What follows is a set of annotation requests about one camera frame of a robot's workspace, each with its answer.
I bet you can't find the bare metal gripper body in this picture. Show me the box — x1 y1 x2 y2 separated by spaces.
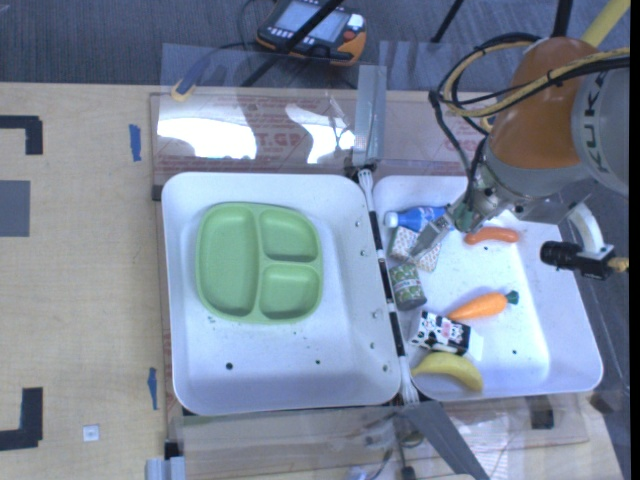
446 171 527 234

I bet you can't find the blue bottle white cap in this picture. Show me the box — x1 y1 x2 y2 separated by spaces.
383 205 450 232

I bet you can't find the patterned snack packet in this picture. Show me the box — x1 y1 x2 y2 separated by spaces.
386 225 444 274

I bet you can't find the orange sausage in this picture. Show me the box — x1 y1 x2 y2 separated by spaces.
463 225 521 247

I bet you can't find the green can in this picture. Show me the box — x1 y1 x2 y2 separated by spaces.
387 262 428 312

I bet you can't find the orange carrot green top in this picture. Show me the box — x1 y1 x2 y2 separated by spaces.
445 289 521 323

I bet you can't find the cow print milk carton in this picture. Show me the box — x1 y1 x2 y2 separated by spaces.
408 309 486 362

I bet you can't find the white plastic tray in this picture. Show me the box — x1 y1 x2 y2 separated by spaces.
371 174 605 402
160 170 403 416

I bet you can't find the yellow banana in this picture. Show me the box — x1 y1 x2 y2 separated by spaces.
410 350 485 394

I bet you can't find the green divided plate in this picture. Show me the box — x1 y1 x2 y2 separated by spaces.
194 201 325 326

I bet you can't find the black cylinder on white bracket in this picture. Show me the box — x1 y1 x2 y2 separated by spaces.
539 202 617 282

